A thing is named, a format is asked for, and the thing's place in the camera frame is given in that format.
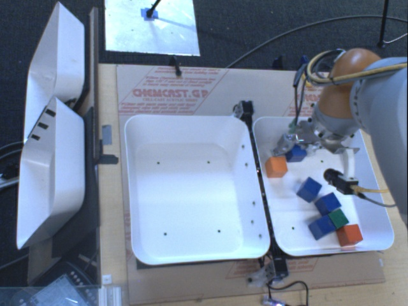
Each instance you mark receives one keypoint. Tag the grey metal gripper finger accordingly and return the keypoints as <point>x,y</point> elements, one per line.
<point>313,148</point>
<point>280,149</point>

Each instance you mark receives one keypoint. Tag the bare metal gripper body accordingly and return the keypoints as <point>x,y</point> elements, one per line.
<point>322,138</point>

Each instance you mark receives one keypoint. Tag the blue cube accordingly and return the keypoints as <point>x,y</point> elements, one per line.
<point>321,227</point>
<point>327,203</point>
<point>308,189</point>
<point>296,155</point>

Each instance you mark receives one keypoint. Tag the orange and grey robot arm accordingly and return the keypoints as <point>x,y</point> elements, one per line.
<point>379,107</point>

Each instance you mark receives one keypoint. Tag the orange cube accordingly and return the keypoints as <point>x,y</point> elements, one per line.
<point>349,235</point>
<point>276,167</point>

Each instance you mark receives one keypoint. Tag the thin black and white rod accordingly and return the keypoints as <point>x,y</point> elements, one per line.
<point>262,183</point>

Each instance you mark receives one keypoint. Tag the white plastic tray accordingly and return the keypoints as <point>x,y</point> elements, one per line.
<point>191,196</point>
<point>287,209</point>

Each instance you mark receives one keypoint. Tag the green cube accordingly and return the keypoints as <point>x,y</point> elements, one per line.
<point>338,219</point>

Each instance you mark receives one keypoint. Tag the brown cardboard board red print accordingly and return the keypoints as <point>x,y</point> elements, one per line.
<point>191,91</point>

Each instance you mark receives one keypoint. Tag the black cylinder on white bracket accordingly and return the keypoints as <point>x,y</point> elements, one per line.
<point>341,180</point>

